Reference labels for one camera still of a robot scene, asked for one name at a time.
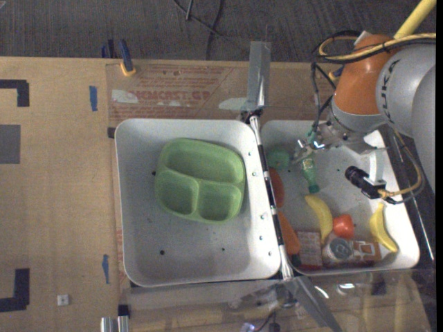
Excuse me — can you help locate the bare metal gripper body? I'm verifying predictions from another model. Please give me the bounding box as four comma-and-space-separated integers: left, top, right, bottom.
310, 121, 378, 156

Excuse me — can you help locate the green plastic bottle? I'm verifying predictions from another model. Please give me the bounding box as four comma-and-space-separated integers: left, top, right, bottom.
298, 152, 321, 195

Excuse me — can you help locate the green broccoli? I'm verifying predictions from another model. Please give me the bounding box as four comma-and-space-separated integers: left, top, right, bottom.
265, 147, 291, 171

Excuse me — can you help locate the white plastic tray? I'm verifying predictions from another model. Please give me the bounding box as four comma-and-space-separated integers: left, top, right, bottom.
114, 117, 282, 288
260, 119, 422, 277

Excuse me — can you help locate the yellow banana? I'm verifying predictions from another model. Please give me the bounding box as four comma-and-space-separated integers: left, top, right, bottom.
304, 193, 334, 246
368, 201, 400, 254

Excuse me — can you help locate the orange-red round toy fruit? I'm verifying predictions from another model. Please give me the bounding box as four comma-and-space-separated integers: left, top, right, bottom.
332, 213, 356, 240

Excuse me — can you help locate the orange carrot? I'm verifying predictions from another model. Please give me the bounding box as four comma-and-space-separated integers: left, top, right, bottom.
277, 210, 302, 257

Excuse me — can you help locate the red and white packet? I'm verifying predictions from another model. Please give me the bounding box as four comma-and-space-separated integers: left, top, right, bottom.
295, 230, 324, 271

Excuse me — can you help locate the green divided plate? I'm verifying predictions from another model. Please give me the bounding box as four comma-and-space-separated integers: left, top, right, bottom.
153, 137, 248, 225

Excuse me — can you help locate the small grey-topped can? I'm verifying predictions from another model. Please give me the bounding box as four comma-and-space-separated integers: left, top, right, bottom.
321, 236, 354, 266

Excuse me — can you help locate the orange and white carton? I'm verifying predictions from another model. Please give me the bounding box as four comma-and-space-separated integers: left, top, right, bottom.
350, 240, 382, 265

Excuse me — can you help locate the black cylinder on white bracket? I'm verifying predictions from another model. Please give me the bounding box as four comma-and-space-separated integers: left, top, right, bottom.
344, 129, 388, 201

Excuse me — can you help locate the black block with thin wires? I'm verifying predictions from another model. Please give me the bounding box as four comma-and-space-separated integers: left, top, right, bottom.
239, 107, 264, 123

